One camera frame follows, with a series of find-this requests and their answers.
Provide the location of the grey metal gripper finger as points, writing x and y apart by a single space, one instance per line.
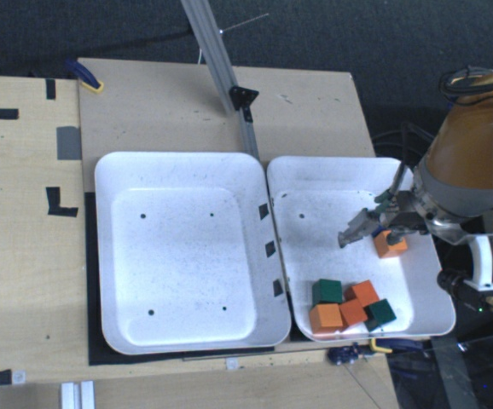
357 228
395 235

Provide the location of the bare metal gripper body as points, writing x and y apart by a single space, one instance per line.
408 217

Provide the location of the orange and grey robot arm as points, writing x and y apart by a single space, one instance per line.
464 151

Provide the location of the orange cube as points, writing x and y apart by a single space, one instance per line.
325 318
353 312
389 250
362 292

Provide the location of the white plastic tray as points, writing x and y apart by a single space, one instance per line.
327 254
187 262

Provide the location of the green cube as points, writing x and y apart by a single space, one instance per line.
382 312
326 290

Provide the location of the pale wood board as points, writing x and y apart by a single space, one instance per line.
165 109

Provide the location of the black cylinder on white bracket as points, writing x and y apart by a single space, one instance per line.
483 258

